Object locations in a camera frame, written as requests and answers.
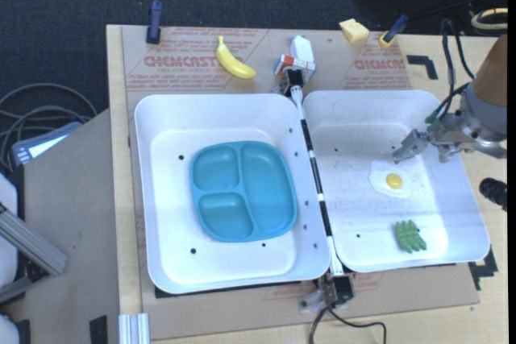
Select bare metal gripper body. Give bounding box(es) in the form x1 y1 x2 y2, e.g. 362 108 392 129
428 112 508 160

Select white and yellow fried egg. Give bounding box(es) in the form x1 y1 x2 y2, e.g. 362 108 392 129
367 160 414 200

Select white plastic tray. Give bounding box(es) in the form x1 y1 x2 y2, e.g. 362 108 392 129
302 89 492 274
133 93 333 294

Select green pea pods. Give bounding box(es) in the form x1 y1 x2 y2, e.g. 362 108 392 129
393 219 428 255

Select thin black and white rod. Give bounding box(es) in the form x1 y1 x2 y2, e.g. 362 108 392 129
290 85 345 276

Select yellow cheese wedge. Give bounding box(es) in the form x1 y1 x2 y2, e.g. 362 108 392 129
338 18 370 44

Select white milk carton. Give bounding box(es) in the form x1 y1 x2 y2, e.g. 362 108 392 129
289 34 315 64

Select red white blue carton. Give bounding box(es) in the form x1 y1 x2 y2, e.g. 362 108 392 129
273 53 318 77

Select blue divided plate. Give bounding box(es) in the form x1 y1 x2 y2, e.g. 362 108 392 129
189 140 299 244

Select yellow banana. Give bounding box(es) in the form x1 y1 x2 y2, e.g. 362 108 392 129
215 35 258 80

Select brown cardboard board red print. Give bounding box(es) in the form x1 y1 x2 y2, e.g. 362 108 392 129
120 25 481 340

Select black block with thin wires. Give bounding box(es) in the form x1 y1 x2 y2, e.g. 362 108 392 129
321 275 356 306
281 68 308 96

